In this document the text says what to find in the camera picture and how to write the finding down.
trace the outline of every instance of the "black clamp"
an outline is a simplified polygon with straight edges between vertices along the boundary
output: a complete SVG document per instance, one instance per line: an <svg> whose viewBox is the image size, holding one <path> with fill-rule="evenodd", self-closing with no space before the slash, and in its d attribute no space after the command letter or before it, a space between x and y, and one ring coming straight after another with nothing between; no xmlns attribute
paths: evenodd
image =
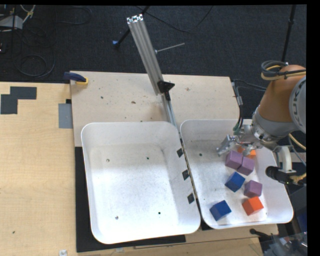
<svg viewBox="0 0 320 256"><path fill-rule="evenodd" d="M175 86L172 82L159 81L157 83L160 93L164 93L167 101L171 101L169 91Z"/></svg>

